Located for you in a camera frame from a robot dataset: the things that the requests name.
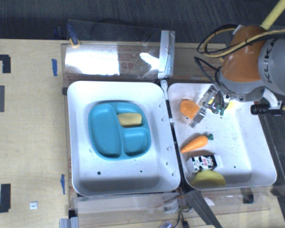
wooden table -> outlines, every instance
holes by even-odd
[[[2,73],[5,107],[0,112],[0,185],[11,184],[11,207],[0,213],[0,228],[59,227],[68,216],[69,188],[65,105],[62,95],[62,53],[58,40],[0,39],[0,54],[11,57],[11,73]],[[57,60],[57,76],[52,70]],[[65,176],[65,194],[60,182]],[[30,209],[30,202],[38,202]],[[283,228],[285,222],[273,196],[269,210],[217,215],[225,228]],[[205,227],[200,218],[190,227]],[[155,228],[160,221],[112,226]]]

blue divided tray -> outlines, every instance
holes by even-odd
[[[139,113],[142,124],[122,127],[117,114]],[[140,107],[127,102],[102,103],[89,112],[89,134],[97,155],[106,160],[126,160],[145,154],[151,145],[147,119]]]

yellow pole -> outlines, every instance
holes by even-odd
[[[285,9],[285,0],[280,0],[276,6],[272,9],[272,11],[268,14],[266,19],[261,24],[261,27],[264,29],[269,29],[276,19],[281,15],[281,13]]]

light wood surface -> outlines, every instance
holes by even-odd
[[[2,73],[5,112],[0,113],[0,185],[11,184],[11,208],[0,214],[0,228],[58,228],[69,207],[65,102],[62,95],[61,45],[66,41],[0,39],[0,54],[11,57],[11,74]],[[52,61],[58,64],[53,75]],[[60,178],[65,175],[66,194]],[[38,209],[29,203],[38,202]],[[284,228],[277,199],[270,209],[217,215],[225,228]],[[190,227],[204,226],[200,218]],[[161,222],[110,226],[156,228]]]

toy sink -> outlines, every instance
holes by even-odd
[[[186,164],[190,157],[211,154],[221,158],[222,166],[215,171],[226,180],[226,185],[221,187],[223,189],[273,184],[276,180],[275,166],[259,118],[250,113],[250,102],[234,102],[223,116],[209,111],[194,129],[189,127],[190,119],[180,113],[180,103],[183,99],[198,102],[209,86],[175,83],[168,88],[176,135],[174,143],[164,92],[157,84],[72,83],[67,98],[75,190],[83,196],[173,191],[179,187],[181,176],[191,186],[195,176]],[[118,125],[116,114],[123,104],[128,112],[141,110],[145,118],[142,126],[124,129]],[[89,118],[93,109],[96,113]],[[112,135],[108,143],[114,147],[107,153],[106,144],[102,144],[105,142],[102,125],[110,121]],[[94,124],[94,136],[91,136],[89,124]],[[175,148],[174,144],[181,149],[192,138],[210,133],[214,141],[209,141],[203,148],[186,154],[180,154]],[[126,147],[128,142],[133,147]]]

